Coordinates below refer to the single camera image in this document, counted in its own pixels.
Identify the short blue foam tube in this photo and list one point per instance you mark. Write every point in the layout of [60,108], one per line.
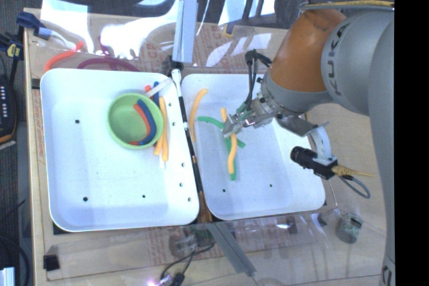
[156,90]

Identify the black cylinder on white bracket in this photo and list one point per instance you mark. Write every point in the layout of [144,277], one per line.
[321,164]

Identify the neon orange foam tube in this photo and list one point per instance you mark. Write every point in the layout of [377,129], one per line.
[58,58]

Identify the thin black and white rod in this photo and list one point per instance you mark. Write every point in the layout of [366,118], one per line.
[189,140]

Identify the small grey green can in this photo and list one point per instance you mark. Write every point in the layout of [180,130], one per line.
[348,227]

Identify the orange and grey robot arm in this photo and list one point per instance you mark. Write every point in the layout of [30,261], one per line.
[355,57]

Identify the brown cardboard board red print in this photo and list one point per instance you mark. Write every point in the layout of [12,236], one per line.
[214,43]

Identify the long blue foam tube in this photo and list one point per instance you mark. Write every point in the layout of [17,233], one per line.
[153,124]

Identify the short green foam tube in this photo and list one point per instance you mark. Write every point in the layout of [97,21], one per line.
[241,144]

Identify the red foam tube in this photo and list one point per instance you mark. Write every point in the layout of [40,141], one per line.
[144,117]

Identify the long green foam tube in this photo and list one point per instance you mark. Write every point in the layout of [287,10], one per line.
[211,120]

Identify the yellow foam tube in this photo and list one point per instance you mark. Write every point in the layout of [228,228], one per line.
[232,157]

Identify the white plastic tray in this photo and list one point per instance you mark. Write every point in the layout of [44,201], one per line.
[268,170]
[100,177]

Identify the white foam tube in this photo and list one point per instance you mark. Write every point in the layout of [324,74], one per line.
[161,86]

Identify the purple foam tube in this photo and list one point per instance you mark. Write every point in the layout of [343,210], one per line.
[110,62]

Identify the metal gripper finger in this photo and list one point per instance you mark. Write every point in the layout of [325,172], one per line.
[238,129]
[228,128]

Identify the green bowl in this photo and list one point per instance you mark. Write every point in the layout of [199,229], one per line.
[125,120]

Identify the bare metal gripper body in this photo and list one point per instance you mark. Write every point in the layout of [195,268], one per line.
[264,110]

